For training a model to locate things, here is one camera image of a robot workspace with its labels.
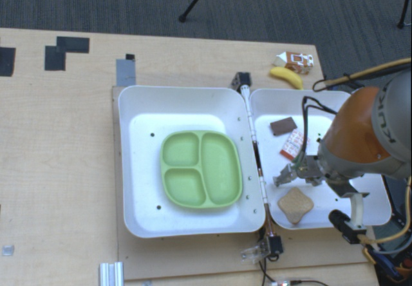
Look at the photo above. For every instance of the thin black and white rod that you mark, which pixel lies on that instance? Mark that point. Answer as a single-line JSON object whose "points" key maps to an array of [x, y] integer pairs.
{"points": [[251, 123]]}

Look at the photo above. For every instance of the white plastic tray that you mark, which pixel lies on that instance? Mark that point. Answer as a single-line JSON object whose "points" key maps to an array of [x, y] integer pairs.
{"points": [[145, 162], [325, 204]]}

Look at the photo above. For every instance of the yellow banana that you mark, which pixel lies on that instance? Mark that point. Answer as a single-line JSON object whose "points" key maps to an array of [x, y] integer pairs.
{"points": [[288, 76]]}

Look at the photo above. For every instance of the green divided plate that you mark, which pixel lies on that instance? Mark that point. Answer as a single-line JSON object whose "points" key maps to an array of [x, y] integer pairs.
{"points": [[219, 168]]}

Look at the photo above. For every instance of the black cylinder on white bracket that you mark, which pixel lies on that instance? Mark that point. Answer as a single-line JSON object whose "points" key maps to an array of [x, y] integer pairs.
{"points": [[347, 228]]}

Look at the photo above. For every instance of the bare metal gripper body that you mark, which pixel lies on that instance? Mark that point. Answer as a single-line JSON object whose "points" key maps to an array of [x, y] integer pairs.
{"points": [[309, 168]]}

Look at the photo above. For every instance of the tan bread slice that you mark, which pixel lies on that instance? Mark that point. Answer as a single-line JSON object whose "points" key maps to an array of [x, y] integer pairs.
{"points": [[295, 205]]}

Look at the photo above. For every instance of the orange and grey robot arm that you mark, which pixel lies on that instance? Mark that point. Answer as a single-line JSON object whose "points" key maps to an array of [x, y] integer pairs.
{"points": [[357, 130]]}

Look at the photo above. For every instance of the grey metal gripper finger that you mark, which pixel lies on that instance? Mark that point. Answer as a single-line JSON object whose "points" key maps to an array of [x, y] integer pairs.
{"points": [[279, 179], [290, 169]]}

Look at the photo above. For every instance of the orange and white carton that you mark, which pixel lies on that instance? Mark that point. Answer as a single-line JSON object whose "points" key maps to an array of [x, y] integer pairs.
{"points": [[297, 62]]}

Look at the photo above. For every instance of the brown rectangular biscuit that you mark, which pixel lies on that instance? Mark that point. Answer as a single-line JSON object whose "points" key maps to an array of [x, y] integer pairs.
{"points": [[283, 126]]}

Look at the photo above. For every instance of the red and white packet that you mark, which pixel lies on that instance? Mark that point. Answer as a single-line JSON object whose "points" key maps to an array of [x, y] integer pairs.
{"points": [[292, 146]]}

